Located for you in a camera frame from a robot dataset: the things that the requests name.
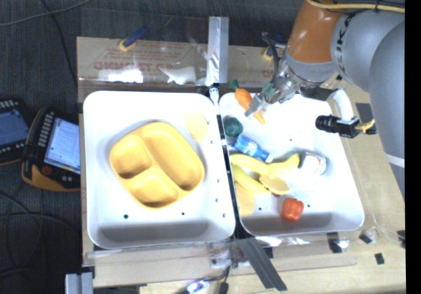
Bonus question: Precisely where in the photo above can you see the orange bell pepper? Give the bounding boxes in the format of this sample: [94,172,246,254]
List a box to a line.
[282,197,305,222]

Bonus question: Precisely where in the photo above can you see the blue bottle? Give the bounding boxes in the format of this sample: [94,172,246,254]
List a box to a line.
[234,134,274,164]

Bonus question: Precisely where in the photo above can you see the white plastic tray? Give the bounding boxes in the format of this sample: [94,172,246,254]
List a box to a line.
[218,91,366,238]
[82,89,237,250]

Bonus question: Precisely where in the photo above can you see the yellow banana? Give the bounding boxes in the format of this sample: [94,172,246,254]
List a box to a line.
[231,165,271,195]
[228,153,301,178]

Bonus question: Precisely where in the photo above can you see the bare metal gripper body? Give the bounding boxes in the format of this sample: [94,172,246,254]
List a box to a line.
[262,66,303,105]

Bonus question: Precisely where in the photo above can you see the brown cardboard board red print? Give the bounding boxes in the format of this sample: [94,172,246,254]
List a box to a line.
[76,36,406,288]

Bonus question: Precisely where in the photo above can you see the green broccoli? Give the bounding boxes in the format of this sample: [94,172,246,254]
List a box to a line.
[223,116,244,138]

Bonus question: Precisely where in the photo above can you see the yellow round biscuit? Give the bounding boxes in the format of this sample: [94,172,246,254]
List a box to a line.
[259,174,291,196]

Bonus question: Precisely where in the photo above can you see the white and red can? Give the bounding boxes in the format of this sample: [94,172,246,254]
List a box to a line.
[300,151,328,176]

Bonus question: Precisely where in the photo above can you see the black cylinder on white bracket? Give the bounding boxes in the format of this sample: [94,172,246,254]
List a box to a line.
[314,88,362,139]

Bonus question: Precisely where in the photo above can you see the yellow divided plate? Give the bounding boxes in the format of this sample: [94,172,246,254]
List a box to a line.
[109,121,206,210]

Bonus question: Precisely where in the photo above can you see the orange carrot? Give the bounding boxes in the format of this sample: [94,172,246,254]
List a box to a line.
[228,80,266,125]

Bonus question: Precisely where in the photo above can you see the pale yellow slice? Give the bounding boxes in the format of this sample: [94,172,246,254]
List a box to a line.
[235,182,256,218]

